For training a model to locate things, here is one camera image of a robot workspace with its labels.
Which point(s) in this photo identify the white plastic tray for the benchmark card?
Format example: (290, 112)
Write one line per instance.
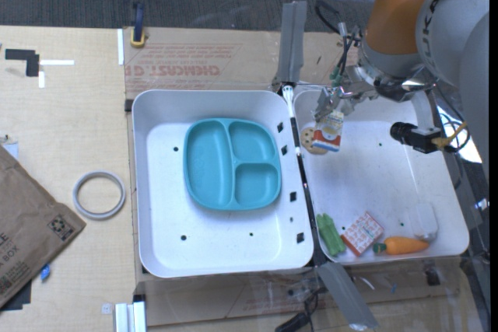
(373, 182)
(167, 206)

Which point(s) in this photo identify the green toy vegetable bundle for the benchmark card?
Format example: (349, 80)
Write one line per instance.
(330, 235)

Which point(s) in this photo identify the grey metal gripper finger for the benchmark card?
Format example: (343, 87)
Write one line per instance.
(322, 103)
(339, 100)

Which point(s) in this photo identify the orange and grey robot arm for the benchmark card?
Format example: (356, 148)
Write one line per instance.
(393, 11)

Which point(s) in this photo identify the brown paper envelope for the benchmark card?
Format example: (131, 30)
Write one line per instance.
(27, 217)

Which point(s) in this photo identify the brown cardboard board red print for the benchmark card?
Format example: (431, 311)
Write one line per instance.
(186, 62)

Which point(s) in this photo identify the white tape roll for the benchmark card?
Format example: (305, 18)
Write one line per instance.
(78, 202)

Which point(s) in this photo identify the black cylinder on white bracket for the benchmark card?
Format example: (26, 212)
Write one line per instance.
(416, 136)

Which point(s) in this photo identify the teal divided plate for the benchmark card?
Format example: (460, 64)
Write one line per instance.
(210, 167)

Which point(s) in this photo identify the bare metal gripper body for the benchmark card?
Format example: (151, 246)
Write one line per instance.
(365, 83)

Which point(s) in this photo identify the white red and blue carton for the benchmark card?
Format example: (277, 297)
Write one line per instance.
(328, 134)

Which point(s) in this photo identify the orange and white packet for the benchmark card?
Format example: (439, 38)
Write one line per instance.
(362, 233)

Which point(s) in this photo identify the orange carrot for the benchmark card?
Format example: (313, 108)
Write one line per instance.
(404, 245)

